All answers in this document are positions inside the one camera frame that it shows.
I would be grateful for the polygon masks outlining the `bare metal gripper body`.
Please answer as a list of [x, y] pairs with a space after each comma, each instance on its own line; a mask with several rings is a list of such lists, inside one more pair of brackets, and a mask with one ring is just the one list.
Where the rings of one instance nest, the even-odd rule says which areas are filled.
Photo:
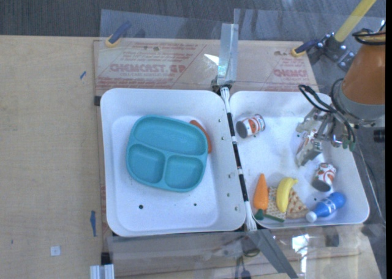
[[316, 120], [315, 128], [306, 132], [306, 141], [316, 140], [321, 143], [329, 141], [333, 147], [342, 146], [342, 140], [335, 134], [335, 117], [329, 111], [313, 108], [306, 117], [312, 117]]

